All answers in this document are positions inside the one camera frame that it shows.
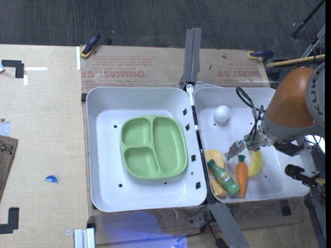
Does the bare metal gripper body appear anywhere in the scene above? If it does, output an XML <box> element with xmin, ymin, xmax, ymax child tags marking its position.
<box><xmin>244</xmin><ymin>127</ymin><xmax>279</xmax><ymax>152</ymax></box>

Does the yellow bread slice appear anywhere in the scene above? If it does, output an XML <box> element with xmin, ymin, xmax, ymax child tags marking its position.
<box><xmin>204</xmin><ymin>149</ymin><xmax>225</xmax><ymax>177</ymax></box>

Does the green bottle yellow label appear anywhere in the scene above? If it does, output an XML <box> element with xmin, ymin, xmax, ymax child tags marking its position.
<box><xmin>206</xmin><ymin>159</ymin><xmax>241</xmax><ymax>197</ymax></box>

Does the orange carrot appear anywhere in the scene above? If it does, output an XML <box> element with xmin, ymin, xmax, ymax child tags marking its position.
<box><xmin>235</xmin><ymin>154</ymin><xmax>249</xmax><ymax>199</ymax></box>

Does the yellow banana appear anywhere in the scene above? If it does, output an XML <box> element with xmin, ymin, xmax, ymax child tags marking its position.
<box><xmin>246</xmin><ymin>149</ymin><xmax>263</xmax><ymax>178</ymax></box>

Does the white plastic tray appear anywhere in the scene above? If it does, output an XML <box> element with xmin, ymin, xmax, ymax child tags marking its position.
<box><xmin>86</xmin><ymin>86</ymin><xmax>208</xmax><ymax>213</ymax></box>
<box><xmin>193</xmin><ymin>87</ymin><xmax>311</xmax><ymax>204</ymax></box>

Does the yellow cheese wedge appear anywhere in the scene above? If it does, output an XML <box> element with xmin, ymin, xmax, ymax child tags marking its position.
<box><xmin>210</xmin><ymin>177</ymin><xmax>229</xmax><ymax>198</ymax></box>

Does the white egg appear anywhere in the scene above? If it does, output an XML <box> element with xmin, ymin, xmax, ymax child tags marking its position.
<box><xmin>213</xmin><ymin>104</ymin><xmax>231</xmax><ymax>123</ymax></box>

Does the green divided plate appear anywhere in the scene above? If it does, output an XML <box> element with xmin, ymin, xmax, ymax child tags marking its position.
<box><xmin>119</xmin><ymin>115</ymin><xmax>188</xmax><ymax>179</ymax></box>

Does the brown cardboard board red print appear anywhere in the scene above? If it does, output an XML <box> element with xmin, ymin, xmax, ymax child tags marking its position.
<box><xmin>80</xmin><ymin>44</ymin><xmax>306</xmax><ymax>245</ymax></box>

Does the brown paper packet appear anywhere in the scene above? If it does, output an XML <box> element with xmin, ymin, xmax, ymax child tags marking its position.
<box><xmin>0</xmin><ymin>135</ymin><xmax>19</xmax><ymax>202</ymax></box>

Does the black cylinder on white bracket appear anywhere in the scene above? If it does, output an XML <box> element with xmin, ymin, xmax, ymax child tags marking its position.
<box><xmin>284</xmin><ymin>137</ymin><xmax>326</xmax><ymax>189</ymax></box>

